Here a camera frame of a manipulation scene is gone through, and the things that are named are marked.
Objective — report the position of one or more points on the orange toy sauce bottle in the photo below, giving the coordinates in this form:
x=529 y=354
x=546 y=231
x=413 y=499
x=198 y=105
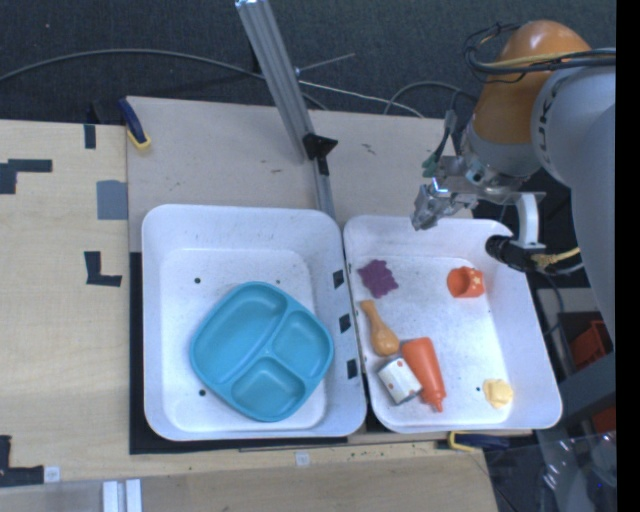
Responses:
x=425 y=367

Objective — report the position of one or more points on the purple toy grapes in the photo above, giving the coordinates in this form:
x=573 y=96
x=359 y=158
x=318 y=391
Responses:
x=378 y=278

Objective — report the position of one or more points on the black cylinder on white bracket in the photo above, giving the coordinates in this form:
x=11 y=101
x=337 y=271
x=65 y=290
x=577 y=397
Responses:
x=527 y=225

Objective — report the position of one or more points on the white plastic tray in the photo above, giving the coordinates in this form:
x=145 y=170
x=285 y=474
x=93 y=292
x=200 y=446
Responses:
x=240 y=235
x=465 y=340

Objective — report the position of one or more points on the orange toy cup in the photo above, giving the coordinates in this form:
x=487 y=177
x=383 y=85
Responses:
x=465 y=283

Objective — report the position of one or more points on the tan toy chicken drumstick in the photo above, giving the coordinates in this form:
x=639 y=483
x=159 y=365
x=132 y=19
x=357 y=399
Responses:
x=383 y=339

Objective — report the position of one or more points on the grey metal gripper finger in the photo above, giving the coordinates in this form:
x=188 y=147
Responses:
x=442 y=205
x=421 y=212

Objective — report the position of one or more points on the blue divided plate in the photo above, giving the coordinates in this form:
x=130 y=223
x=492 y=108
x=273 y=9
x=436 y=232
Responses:
x=260 y=350

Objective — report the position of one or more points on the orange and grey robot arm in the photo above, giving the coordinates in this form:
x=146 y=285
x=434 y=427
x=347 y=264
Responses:
x=575 y=130

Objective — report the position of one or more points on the yellow toy food piece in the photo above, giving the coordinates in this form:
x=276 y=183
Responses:
x=498 y=393

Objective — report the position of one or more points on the pale wood board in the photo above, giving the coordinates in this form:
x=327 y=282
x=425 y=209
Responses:
x=225 y=155

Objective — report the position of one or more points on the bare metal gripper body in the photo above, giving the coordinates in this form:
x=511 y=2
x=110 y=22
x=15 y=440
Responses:
x=472 y=181

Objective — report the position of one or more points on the white can with orange dots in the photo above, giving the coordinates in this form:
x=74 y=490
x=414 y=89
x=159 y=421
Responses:
x=399 y=381

